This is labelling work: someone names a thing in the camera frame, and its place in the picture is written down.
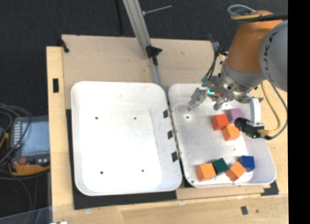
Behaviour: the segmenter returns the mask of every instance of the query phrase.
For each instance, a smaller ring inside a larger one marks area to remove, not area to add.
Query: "cable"
[[[43,212],[43,211],[40,211],[40,212],[36,215],[36,217],[35,217],[35,219],[34,219],[34,221],[33,221],[34,224],[36,224],[36,223],[38,222],[38,220],[40,219],[40,217],[41,217],[41,215],[42,215],[42,212]]]
[[[271,139],[274,139],[274,138],[278,137],[278,136],[283,132],[283,130],[286,128],[286,126],[287,126],[287,121],[288,121],[288,120],[287,120],[287,119],[288,119],[288,118],[287,118],[287,106],[286,106],[286,104],[285,104],[283,98],[282,98],[281,95],[279,94],[278,90],[271,84],[272,88],[275,90],[276,94],[277,94],[278,97],[280,98],[280,100],[281,100],[281,102],[283,103],[283,105],[284,105],[284,107],[285,107],[285,110],[286,110],[286,122],[285,122],[283,128],[282,128],[275,136],[272,136],[272,137],[271,137],[271,136],[270,136],[271,134],[277,132],[277,131],[280,129],[280,127],[281,127],[281,122],[280,122],[279,116],[277,115],[275,109],[273,108],[273,106],[271,105],[271,103],[270,103],[270,101],[269,101],[269,99],[268,99],[268,97],[267,97],[264,84],[261,83],[261,86],[262,86],[263,94],[264,94],[264,96],[265,96],[265,98],[266,98],[266,100],[267,100],[267,102],[268,102],[268,104],[269,104],[269,106],[270,106],[272,112],[274,113],[274,115],[275,115],[275,117],[276,117],[276,119],[277,119],[278,125],[277,125],[277,127],[276,127],[274,130],[265,130],[265,129],[263,129],[263,130],[257,130],[257,132],[261,134],[261,137],[262,137],[262,138],[265,138],[266,140],[271,140]]]
[[[48,173],[50,170],[46,170],[44,172],[41,172],[41,173],[37,173],[37,174],[34,174],[34,175],[31,175],[31,176],[23,176],[23,177],[15,177],[15,178],[8,178],[8,177],[0,177],[0,179],[3,179],[3,180],[17,180],[17,179],[20,179],[20,180],[24,180],[24,179],[33,179],[33,178],[36,178],[36,177],[39,177],[39,176],[42,176],[46,173]]]
[[[4,143],[4,141],[5,141],[5,129],[3,129],[2,127],[0,127],[0,130],[2,130],[3,131],[3,139],[2,140],[0,140],[0,148],[2,147],[2,145],[3,145],[3,143]]]
[[[31,220],[30,220],[31,224],[34,221],[34,215],[35,215],[34,210],[35,210],[35,204],[37,201],[37,191],[38,191],[38,177],[35,178],[34,197],[33,197],[32,213],[31,213]]]
[[[4,128],[5,131],[10,130],[10,128],[12,127],[12,124],[13,124],[13,117],[12,117],[12,115],[10,115],[9,113],[7,113],[5,111],[0,111],[0,114],[3,114],[3,115],[7,116],[10,119],[10,123],[7,125],[6,128]]]
[[[269,107],[271,108],[273,114],[275,115],[275,117],[276,117],[276,119],[277,119],[277,123],[278,123],[277,127],[276,127],[274,130],[266,130],[266,129],[263,129],[263,130],[258,130],[258,131],[257,131],[258,133],[261,134],[261,136],[266,136],[266,135],[271,135],[271,134],[277,132],[277,131],[280,129],[280,127],[281,127],[281,122],[280,122],[279,116],[278,116],[277,113],[276,113],[276,110],[274,109],[274,107],[272,106],[271,102],[269,101],[269,98],[268,98],[268,96],[267,96],[266,89],[265,89],[265,86],[264,86],[263,82],[261,82],[261,87],[262,87],[262,90],[263,90],[263,94],[264,94],[264,96],[265,96],[265,99],[267,100],[267,103],[268,103]]]
[[[287,106],[286,106],[286,104],[285,104],[285,101],[283,100],[283,98],[281,97],[280,93],[279,93],[278,90],[275,88],[275,86],[274,86],[273,84],[271,84],[271,86],[272,86],[272,88],[275,90],[276,94],[278,95],[278,97],[280,98],[282,104],[283,104],[284,107],[285,107],[285,111],[286,111],[286,122],[285,122],[284,126],[282,127],[282,129],[281,129],[276,135],[274,135],[274,136],[272,136],[272,137],[270,137],[270,136],[265,136],[265,139],[266,139],[266,140],[272,140],[272,139],[278,137],[278,136],[286,129],[286,127],[287,127],[287,122],[288,122],[288,116],[287,116],[287,115],[288,115],[288,112],[287,112]]]
[[[14,105],[5,105],[3,103],[0,103],[0,109],[2,109],[3,111],[9,112],[13,115],[15,115],[16,117],[21,117],[21,113],[29,118],[29,121],[27,123],[27,127],[25,129],[25,131],[23,132],[23,134],[21,135],[20,140],[17,142],[17,144],[11,148],[11,150],[9,150],[6,155],[4,155],[1,160],[0,160],[0,165],[18,148],[20,148],[23,145],[23,138],[25,136],[25,134],[27,133],[29,127],[30,127],[30,123],[31,123],[31,117],[33,116],[32,113],[30,113],[28,110],[18,107],[18,106],[14,106]]]
[[[212,35],[208,33],[207,36],[208,36],[208,38],[212,44],[212,48],[214,51],[214,57],[213,57],[213,62],[211,64],[211,67],[209,68],[208,72],[205,74],[205,76],[201,80],[203,82],[204,86],[207,85],[207,81],[210,81],[210,79],[213,75],[214,69],[215,69],[216,60],[217,60],[218,56],[220,55],[220,53],[222,52],[220,47],[219,47],[219,43],[217,41],[214,41]]]
[[[4,168],[7,166],[7,163],[3,163],[0,165],[0,173],[4,170]]]
[[[238,21],[240,23],[246,22],[257,22],[257,21],[271,21],[271,20],[285,20],[288,19],[288,14],[266,14],[266,15],[251,15],[251,13],[255,12],[254,9],[249,8],[245,5],[231,5],[227,9],[230,14],[231,19]]]
[[[25,190],[27,192],[27,195],[28,195],[28,198],[29,198],[29,206],[30,206],[29,211],[32,211],[32,196],[31,196],[31,193],[30,193],[28,187],[24,184],[24,182],[21,179],[16,178],[14,175],[12,175],[11,173],[8,173],[6,171],[3,171],[3,172],[8,174],[8,175],[10,175],[13,178],[15,178],[25,188]],[[25,219],[23,224],[27,223],[27,220],[29,219],[29,216],[30,216],[30,213],[27,214],[27,218]]]

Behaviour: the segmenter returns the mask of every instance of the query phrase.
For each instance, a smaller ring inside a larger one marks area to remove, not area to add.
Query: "cube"
[[[201,164],[196,168],[196,174],[199,181],[206,181],[214,178],[217,174],[212,163]]]
[[[255,169],[255,162],[253,156],[242,155],[238,159],[238,161],[247,170],[247,172],[251,172]]]
[[[223,158],[213,161],[212,165],[214,167],[216,174],[219,174],[229,169]]]
[[[219,114],[212,117],[211,124],[214,130],[222,130],[225,126],[229,125],[229,121],[226,114]]]
[[[222,133],[225,141],[232,141],[240,136],[240,131],[234,124],[227,125],[223,128]]]
[[[226,112],[226,116],[228,118],[228,121],[230,124],[234,124],[234,121],[237,119],[237,118],[242,118],[243,117],[243,114],[242,114],[242,111],[240,108],[233,108],[233,109],[229,109],[227,112]]]
[[[235,182],[244,173],[246,173],[246,171],[247,170],[243,167],[243,165],[241,165],[241,163],[237,161],[227,171],[225,171],[225,174],[229,177],[231,181]]]

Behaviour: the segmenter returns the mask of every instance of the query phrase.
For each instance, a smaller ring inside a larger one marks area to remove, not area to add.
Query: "black cable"
[[[24,109],[24,108],[21,108],[21,107],[18,107],[18,106],[14,106],[14,105],[5,105],[3,103],[0,103],[0,109],[4,110],[4,111],[7,111],[7,112],[10,112],[12,114],[14,114],[16,117],[21,117],[21,115],[18,113],[22,113],[23,115],[25,115],[26,117],[29,118],[29,122],[27,124],[27,127],[25,129],[25,131],[23,132],[19,142],[17,142],[17,144],[11,148],[11,150],[9,150],[6,155],[4,155],[2,157],[2,159],[0,160],[0,165],[5,161],[6,158],[8,158],[16,149],[19,149],[22,144],[23,144],[23,138],[24,136],[26,135],[29,127],[30,127],[30,123],[31,123],[31,117],[33,116],[32,113],[30,113],[28,110]]]
[[[226,51],[224,50],[224,47],[223,47],[223,46],[221,46],[221,47],[218,49],[218,51],[220,52],[220,54],[222,54],[222,55],[224,55],[224,56],[228,56],[228,52],[226,52]]]
[[[8,175],[10,175],[10,176],[13,177],[13,178],[15,178],[15,179],[25,188],[25,190],[26,190],[26,192],[27,192],[27,195],[28,195],[28,198],[29,198],[29,206],[30,206],[30,210],[29,210],[29,211],[31,211],[31,210],[32,210],[32,196],[31,196],[31,193],[30,193],[28,187],[24,184],[24,182],[23,182],[21,179],[15,177],[14,175],[12,175],[12,174],[9,173],[9,172],[6,172],[6,171],[3,171],[3,172],[6,173],[6,174],[8,174]],[[25,224],[25,223],[27,222],[27,220],[29,219],[29,216],[30,216],[30,213],[27,214],[27,218],[25,219],[24,224]]]
[[[33,224],[36,224],[38,222],[38,220],[40,219],[42,213],[43,213],[42,210],[40,210],[40,212],[37,213],[37,215],[36,215],[36,217],[35,217],[35,219],[33,221]]]
[[[0,164],[5,161],[6,158],[8,158],[16,149],[19,149],[21,147],[21,145],[23,145],[23,138],[25,136],[25,134],[27,133],[28,129],[29,129],[29,126],[30,126],[30,123],[31,123],[31,119],[29,117],[29,121],[27,123],[27,127],[26,127],[26,130],[24,131],[24,133],[21,135],[21,138],[20,140],[17,142],[17,144],[11,148],[11,150],[9,150],[9,152],[6,153],[6,155],[4,155],[4,157],[0,160]]]
[[[13,124],[13,117],[12,115],[10,115],[9,113],[5,112],[5,111],[0,111],[0,114],[7,116],[10,119],[10,123],[7,125],[6,128],[4,128],[5,131],[8,131],[11,129],[12,124]]]
[[[123,35],[124,34],[124,27],[123,27],[123,21],[122,21],[122,15],[121,15],[119,0],[114,0],[114,2],[115,2],[116,13],[117,13],[117,17],[118,17],[119,26],[120,26],[119,31],[120,31],[120,34]]]
[[[6,166],[7,166],[7,163],[3,163],[0,165],[0,173],[4,170]]]
[[[260,15],[259,17],[249,18],[249,19],[239,19],[238,21],[241,23],[249,23],[249,22],[264,22],[264,21],[272,21],[272,20],[286,20],[288,19],[288,14],[270,14],[270,15]]]
[[[209,69],[209,71],[207,72],[207,75],[208,76],[208,80],[211,79],[212,75],[213,75],[213,72],[214,72],[214,69],[215,69],[215,65],[216,65],[216,60],[219,56],[219,43],[214,41],[213,37],[211,34],[208,34],[208,37],[209,37],[209,40],[212,44],[212,48],[213,48],[213,51],[214,51],[214,57],[213,57],[213,62],[212,62],[212,65]]]
[[[38,191],[38,177],[35,178],[34,197],[33,197],[33,205],[32,205],[31,220],[30,220],[31,224],[34,221],[34,214],[35,214],[34,211],[35,211],[35,204],[37,201],[37,191]]]

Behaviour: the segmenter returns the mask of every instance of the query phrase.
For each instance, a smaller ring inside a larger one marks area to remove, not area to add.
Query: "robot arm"
[[[241,24],[228,53],[223,53],[218,43],[210,37],[215,59],[202,79],[201,86],[206,87],[206,90],[195,90],[188,104],[189,110],[201,104],[207,96],[215,100],[215,110],[231,100],[250,103],[251,108],[254,108],[257,105],[252,104],[254,100],[249,92],[264,80],[268,80],[275,91],[275,87],[287,91],[287,15],[255,11],[243,5],[230,6],[228,12],[232,19]],[[221,73],[212,76],[212,68],[219,54],[226,58],[222,63]],[[253,120],[238,119],[235,125],[253,138],[270,138],[264,125],[255,125]]]

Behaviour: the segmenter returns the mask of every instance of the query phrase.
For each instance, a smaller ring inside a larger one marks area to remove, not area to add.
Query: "wooden table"
[[[82,80],[152,82],[153,78],[150,61],[143,56],[136,38],[63,35],[62,39],[68,53],[62,47],[46,48],[53,221],[69,224],[288,223],[287,129],[268,142],[277,170],[279,194],[262,196],[270,185],[207,189],[181,185],[173,201],[74,210],[65,114],[65,110],[70,109],[71,87]],[[158,67],[165,90],[176,83],[199,83],[212,63],[209,41],[151,41],[154,47],[163,49],[158,56]],[[217,63],[215,75],[219,72]],[[285,109],[269,83],[265,85],[284,123]],[[279,92],[287,102],[287,93]],[[251,94],[263,97],[260,87]],[[276,119],[265,100],[261,108],[266,128],[275,128]]]

